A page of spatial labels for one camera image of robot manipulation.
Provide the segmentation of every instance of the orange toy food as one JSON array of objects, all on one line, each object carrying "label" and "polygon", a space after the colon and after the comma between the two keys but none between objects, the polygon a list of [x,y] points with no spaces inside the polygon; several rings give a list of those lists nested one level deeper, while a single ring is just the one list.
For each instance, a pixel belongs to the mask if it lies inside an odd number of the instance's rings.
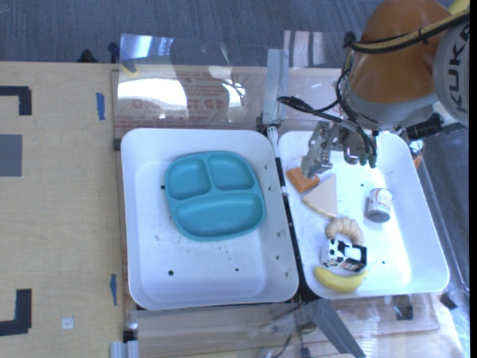
[{"label": "orange toy food", "polygon": [[315,175],[312,179],[305,178],[301,173],[300,167],[289,169],[286,172],[286,176],[288,179],[290,179],[299,193],[305,192],[306,190],[311,189],[320,183],[320,178],[317,175]]}]

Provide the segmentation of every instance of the banana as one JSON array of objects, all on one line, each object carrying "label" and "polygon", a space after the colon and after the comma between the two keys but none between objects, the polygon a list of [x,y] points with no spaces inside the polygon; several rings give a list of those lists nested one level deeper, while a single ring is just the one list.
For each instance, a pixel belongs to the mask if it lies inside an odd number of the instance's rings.
[{"label": "banana", "polygon": [[317,266],[314,270],[315,277],[324,285],[330,289],[338,292],[352,292],[358,286],[361,285],[363,278],[366,277],[369,272],[363,271],[360,274],[354,276],[340,276],[330,272],[323,266]]}]

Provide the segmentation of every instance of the blue dish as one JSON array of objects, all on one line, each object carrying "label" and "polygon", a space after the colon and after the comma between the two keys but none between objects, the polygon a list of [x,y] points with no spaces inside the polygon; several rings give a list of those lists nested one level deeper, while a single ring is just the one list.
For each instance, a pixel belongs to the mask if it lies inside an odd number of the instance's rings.
[{"label": "blue dish", "polygon": [[177,228],[193,240],[241,236],[265,219],[256,176],[233,152],[201,152],[175,160],[165,172],[165,194]]}]

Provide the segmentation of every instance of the cow print carton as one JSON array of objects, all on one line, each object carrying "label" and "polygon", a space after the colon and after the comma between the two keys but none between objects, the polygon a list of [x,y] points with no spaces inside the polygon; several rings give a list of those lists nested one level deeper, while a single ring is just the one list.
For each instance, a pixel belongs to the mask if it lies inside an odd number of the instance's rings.
[{"label": "cow print carton", "polygon": [[366,259],[366,247],[337,239],[329,239],[320,252],[321,264],[328,269],[359,272],[366,266]]}]

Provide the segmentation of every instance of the can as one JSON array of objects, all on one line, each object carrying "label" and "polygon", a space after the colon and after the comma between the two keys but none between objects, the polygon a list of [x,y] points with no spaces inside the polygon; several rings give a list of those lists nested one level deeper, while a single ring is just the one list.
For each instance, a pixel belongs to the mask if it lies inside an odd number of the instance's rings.
[{"label": "can", "polygon": [[370,191],[367,205],[367,218],[372,222],[384,223],[391,218],[393,194],[386,188],[374,188]]}]

